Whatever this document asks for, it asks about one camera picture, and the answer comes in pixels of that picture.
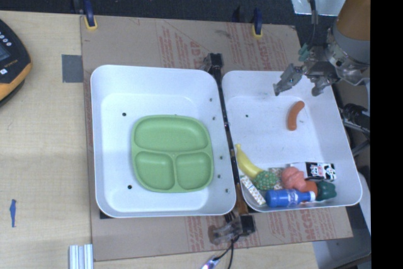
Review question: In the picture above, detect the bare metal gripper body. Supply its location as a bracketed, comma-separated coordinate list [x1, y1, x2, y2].
[302, 35, 372, 86]

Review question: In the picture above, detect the orange sausage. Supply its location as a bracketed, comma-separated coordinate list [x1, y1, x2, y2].
[286, 100, 306, 132]

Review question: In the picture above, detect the white plastic tray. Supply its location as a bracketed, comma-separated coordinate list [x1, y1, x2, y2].
[89, 64, 237, 219]
[221, 69, 363, 214]

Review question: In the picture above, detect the thin black and white rod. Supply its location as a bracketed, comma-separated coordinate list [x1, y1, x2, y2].
[215, 67, 245, 215]

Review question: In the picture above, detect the black and white milk carton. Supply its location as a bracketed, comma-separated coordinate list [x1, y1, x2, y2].
[289, 161, 337, 182]

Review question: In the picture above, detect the yellow banana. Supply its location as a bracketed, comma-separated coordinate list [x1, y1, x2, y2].
[234, 143, 264, 179]

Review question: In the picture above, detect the pink ice cream scoop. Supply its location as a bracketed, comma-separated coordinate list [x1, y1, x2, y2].
[280, 166, 307, 192]

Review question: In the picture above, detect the orange carrot with green top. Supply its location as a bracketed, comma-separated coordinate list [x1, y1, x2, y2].
[303, 180, 338, 202]

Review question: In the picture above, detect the white packet with orange print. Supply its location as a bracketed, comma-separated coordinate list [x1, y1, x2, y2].
[240, 175, 268, 207]

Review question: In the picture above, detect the blue bottle white cap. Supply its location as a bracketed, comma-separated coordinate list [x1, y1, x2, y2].
[264, 188, 317, 209]

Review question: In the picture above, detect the green divided plate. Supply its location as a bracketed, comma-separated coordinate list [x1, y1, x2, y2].
[130, 114, 215, 194]

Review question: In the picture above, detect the brown cardboard board red print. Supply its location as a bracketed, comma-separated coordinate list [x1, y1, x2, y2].
[79, 15, 354, 262]

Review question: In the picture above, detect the black cylinder on white bracket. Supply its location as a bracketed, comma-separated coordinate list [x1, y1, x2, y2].
[342, 80, 372, 137]

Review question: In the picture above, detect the black block with thin wires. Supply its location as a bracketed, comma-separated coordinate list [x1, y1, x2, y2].
[200, 52, 225, 74]
[208, 213, 256, 245]

